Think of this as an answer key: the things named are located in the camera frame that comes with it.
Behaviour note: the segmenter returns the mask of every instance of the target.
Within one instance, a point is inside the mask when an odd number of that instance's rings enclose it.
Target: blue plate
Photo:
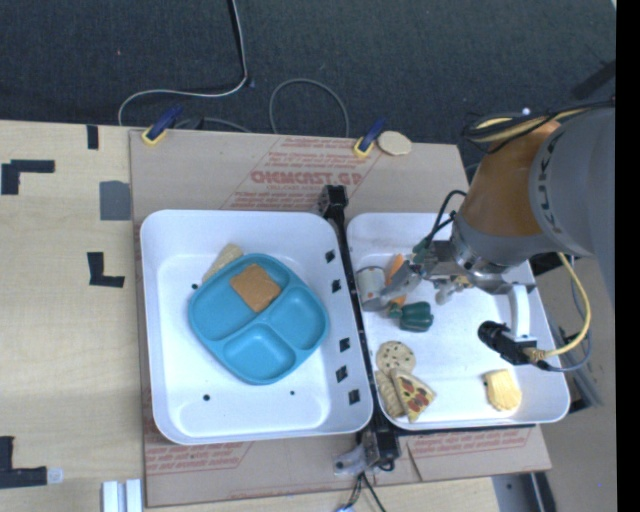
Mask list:
[[[254,263],[281,289],[258,313],[229,283]],[[290,374],[329,330],[322,302],[286,265],[266,254],[247,254],[209,278],[189,301],[189,323],[229,371],[251,384],[271,384]]]

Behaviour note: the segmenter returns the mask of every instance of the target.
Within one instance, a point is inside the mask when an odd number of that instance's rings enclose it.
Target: blue clip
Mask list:
[[[385,121],[384,117],[378,118],[367,134],[356,141],[353,146],[353,152],[358,158],[364,158],[371,152],[373,143],[378,138],[378,135],[380,135],[380,132],[382,132]]]
[[[182,114],[182,105],[174,105],[160,116],[155,124],[147,128],[142,133],[142,140],[149,146],[155,146],[167,134],[167,128],[171,128],[176,122],[180,114]]]

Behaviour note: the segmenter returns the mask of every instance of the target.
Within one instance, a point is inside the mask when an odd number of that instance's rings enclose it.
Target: cardboard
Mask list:
[[[350,489],[353,477],[334,475],[333,458],[350,451],[355,436],[180,446],[158,432],[147,367],[140,225],[162,209],[313,211],[326,184],[346,187],[347,220],[364,212],[435,212],[449,191],[467,188],[457,149],[413,144],[408,155],[374,148],[359,159],[347,139],[169,131],[161,144],[148,147],[140,133],[130,132],[130,158],[147,506]],[[550,467],[539,427],[407,436],[401,445],[395,469],[372,475],[375,484]]]

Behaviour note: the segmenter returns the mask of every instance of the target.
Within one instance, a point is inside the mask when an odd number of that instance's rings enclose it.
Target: wooden table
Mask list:
[[[128,130],[0,122],[0,162],[54,160],[0,195],[0,436],[13,466],[59,467],[60,484],[0,490],[0,510],[99,510],[101,483],[142,479],[133,227],[100,218],[99,184],[129,182]],[[90,286],[87,253],[124,286]],[[490,478],[378,490],[389,510],[498,510]],[[335,510],[349,492],[164,510]],[[376,510],[363,492],[358,511]]]

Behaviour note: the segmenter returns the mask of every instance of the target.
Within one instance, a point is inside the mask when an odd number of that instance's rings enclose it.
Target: white tray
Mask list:
[[[164,210],[145,219],[140,243],[153,415],[168,439],[204,444],[341,434],[369,422],[373,398],[327,221],[310,213]],[[318,350],[273,384],[239,380],[189,325],[192,285],[228,243],[287,265],[329,315]]]
[[[348,225],[347,237],[354,272],[367,266],[388,268],[396,254],[409,256],[412,248],[431,230],[435,214],[370,213],[356,216]],[[446,239],[443,229],[437,239]],[[509,282],[535,283],[528,263],[505,276]],[[455,293],[450,302],[439,306],[433,285],[422,282],[406,303],[426,300],[431,304],[434,322],[426,333],[400,330],[397,320],[383,312],[363,312],[365,334],[372,364],[382,343],[403,341],[417,358],[414,375],[436,393],[436,399],[416,423],[406,418],[392,419],[407,430],[472,428],[498,425],[546,423],[561,419],[569,408],[569,392],[560,373],[542,371],[531,365],[511,366],[480,341],[478,327],[485,320],[511,321],[507,296],[491,296],[478,289]],[[553,348],[540,295],[529,294],[531,334],[538,347]],[[559,365],[557,358],[550,363]],[[499,412],[486,398],[482,375],[491,370],[510,368],[523,400],[515,412]]]

